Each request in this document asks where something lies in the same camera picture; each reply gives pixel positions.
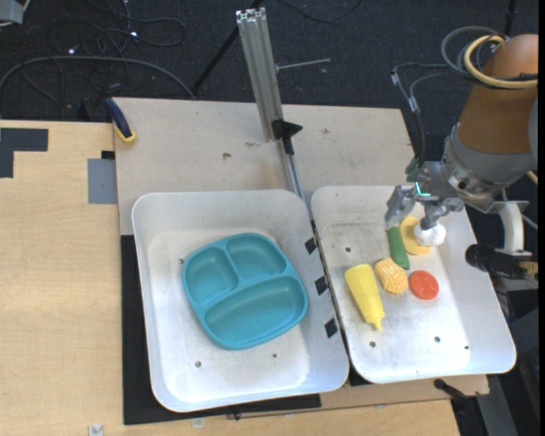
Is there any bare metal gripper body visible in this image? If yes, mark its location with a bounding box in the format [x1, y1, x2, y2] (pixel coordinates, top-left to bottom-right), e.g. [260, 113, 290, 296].
[411, 160, 497, 213]

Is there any white lumpy toy food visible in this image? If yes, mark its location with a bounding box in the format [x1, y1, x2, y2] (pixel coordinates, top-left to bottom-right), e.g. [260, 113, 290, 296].
[412, 223, 448, 248]

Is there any green pea pod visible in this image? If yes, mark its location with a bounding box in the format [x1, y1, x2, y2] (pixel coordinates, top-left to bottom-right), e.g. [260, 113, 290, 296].
[385, 225, 411, 271]

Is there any yellow corn cob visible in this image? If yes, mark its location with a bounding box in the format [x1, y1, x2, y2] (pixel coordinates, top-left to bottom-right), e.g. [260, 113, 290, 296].
[373, 256, 410, 295]

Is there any orange tomato slice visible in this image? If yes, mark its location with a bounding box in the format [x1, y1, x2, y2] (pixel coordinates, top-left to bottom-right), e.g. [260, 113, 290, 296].
[409, 269, 441, 302]

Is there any yellow mustard bottle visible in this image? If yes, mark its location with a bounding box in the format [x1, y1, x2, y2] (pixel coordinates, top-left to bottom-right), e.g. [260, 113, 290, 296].
[343, 263, 386, 332]

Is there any thin black and white rod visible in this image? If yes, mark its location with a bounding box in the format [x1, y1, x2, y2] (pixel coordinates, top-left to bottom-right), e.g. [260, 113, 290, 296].
[278, 139, 346, 341]

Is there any white plastic tray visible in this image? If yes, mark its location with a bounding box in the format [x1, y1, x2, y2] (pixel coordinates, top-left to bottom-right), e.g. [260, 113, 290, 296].
[310, 184, 518, 385]
[131, 188, 351, 414]

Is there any teal divided plate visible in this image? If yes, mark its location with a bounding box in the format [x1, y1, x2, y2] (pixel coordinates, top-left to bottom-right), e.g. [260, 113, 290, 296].
[181, 232, 310, 352]

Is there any pale flat board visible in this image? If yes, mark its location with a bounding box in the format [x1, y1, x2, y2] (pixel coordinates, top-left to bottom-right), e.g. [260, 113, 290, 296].
[112, 96, 491, 421]

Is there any black cylinder on white bracket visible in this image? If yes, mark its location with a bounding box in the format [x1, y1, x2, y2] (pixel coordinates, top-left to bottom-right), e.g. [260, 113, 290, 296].
[464, 200, 540, 282]

